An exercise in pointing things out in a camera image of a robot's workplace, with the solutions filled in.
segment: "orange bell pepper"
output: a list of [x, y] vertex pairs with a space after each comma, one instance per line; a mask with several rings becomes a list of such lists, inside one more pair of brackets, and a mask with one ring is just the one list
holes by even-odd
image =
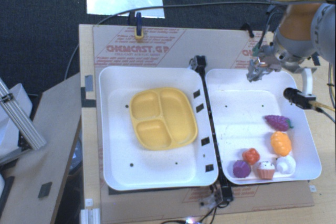
[[249, 165], [254, 165], [260, 160], [260, 154], [255, 148], [250, 148], [249, 150], [244, 151], [242, 157]]
[[275, 153], [285, 157], [292, 150], [291, 141], [287, 134], [277, 131], [271, 136], [271, 145]]

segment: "black clip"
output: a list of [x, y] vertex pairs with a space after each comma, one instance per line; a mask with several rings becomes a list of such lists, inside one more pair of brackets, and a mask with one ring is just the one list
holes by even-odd
[[314, 52], [311, 55], [311, 59], [313, 60], [314, 66], [320, 66], [320, 60], [319, 60], [319, 54], [317, 52]]
[[127, 17], [127, 25], [135, 25], [135, 12], [130, 12]]
[[240, 29], [241, 30], [247, 30], [250, 38], [254, 38], [252, 27], [249, 23], [244, 23]]
[[6, 94], [5, 96], [2, 96], [0, 98], [0, 102], [7, 103], [8, 101], [12, 100], [14, 98], [12, 93]]

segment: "purple grapes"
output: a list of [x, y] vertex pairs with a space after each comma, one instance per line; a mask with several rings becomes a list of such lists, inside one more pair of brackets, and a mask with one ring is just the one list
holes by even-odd
[[289, 128], [293, 128], [289, 118], [284, 116], [268, 115], [265, 116], [265, 119], [277, 131], [285, 132]]

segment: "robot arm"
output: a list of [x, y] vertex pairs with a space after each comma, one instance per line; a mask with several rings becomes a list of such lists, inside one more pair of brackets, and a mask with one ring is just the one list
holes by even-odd
[[[286, 2], [270, 1], [286, 5]], [[316, 52], [335, 69], [335, 4], [332, 1], [325, 0], [324, 4], [314, 0], [292, 1], [275, 31], [273, 42], [256, 48], [256, 59], [250, 61], [247, 79], [257, 81], [282, 68], [302, 73], [304, 68], [300, 64]]]

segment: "black cable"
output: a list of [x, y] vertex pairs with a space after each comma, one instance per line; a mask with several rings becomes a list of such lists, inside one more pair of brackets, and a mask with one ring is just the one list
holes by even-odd
[[217, 205], [218, 208], [225, 208], [228, 207], [230, 204], [229, 201], [222, 201], [219, 205]]
[[161, 224], [166, 224], [166, 223], [185, 224], [185, 220], [168, 220], [168, 221], [162, 222]]
[[202, 221], [204, 220], [204, 219], [206, 219], [208, 216], [210, 216], [211, 215], [211, 213], [216, 209], [217, 207], [215, 207], [215, 208], [213, 208], [213, 209], [211, 209], [203, 218], [201, 218], [200, 220], [199, 220], [199, 223], [202, 223]]
[[260, 40], [259, 42], [257, 43], [257, 48], [260, 49], [261, 47], [261, 44], [263, 43], [263, 40], [264, 40], [264, 37], [265, 37], [265, 34], [266, 32], [268, 31], [268, 27], [269, 27], [269, 24], [273, 18], [274, 15], [277, 15], [277, 14], [283, 14], [281, 12], [272, 12], [272, 13], [269, 13], [268, 16], [267, 16], [267, 20], [266, 20], [266, 24], [265, 24], [265, 27], [262, 31], [262, 34], [261, 34], [261, 37], [260, 37]]
[[214, 219], [215, 219], [215, 216], [216, 216], [216, 211], [217, 211], [217, 207], [215, 207], [214, 213], [212, 215], [212, 219], [211, 219], [209, 224], [212, 224], [214, 222]]
[[27, 95], [32, 98], [38, 97], [38, 94], [35, 93], [27, 93]]
[[74, 58], [74, 56], [75, 56], [78, 48], [79, 48], [79, 44], [77, 44], [77, 46], [75, 47], [75, 49], [74, 49], [74, 51], [73, 51], [73, 53], [72, 53], [72, 55], [70, 57], [67, 69], [65, 71], [64, 80], [66, 80], [68, 78], [68, 73], [69, 73], [69, 69], [70, 69], [71, 63], [72, 63], [72, 60], [73, 60], [73, 58]]
[[331, 83], [331, 70], [332, 70], [332, 64], [329, 63], [329, 67], [328, 67], [329, 96], [330, 96], [330, 100], [331, 100], [332, 106], [333, 106], [333, 108], [335, 108], [335, 100], [334, 100], [334, 97], [333, 97], [333, 94], [332, 94], [332, 87], [335, 87], [335, 86]]
[[227, 2], [209, 2], [209, 3], [196, 3], [196, 4], [182, 4], [182, 5], [164, 5], [164, 6], [151, 6], [151, 7], [142, 7], [142, 8], [133, 8], [129, 10], [125, 10], [123, 12], [119, 12], [113, 15], [110, 15], [96, 25], [101, 25], [102, 23], [106, 22], [107, 20], [117, 17], [119, 15], [130, 13], [130, 12], [137, 12], [140, 10], [148, 10], [148, 9], [157, 9], [157, 8], [187, 8], [187, 7], [202, 7], [202, 6], [219, 6], [219, 5], [242, 5], [242, 4], [251, 4], [251, 5], [269, 5], [268, 2], [259, 2], [259, 1], [227, 1]]

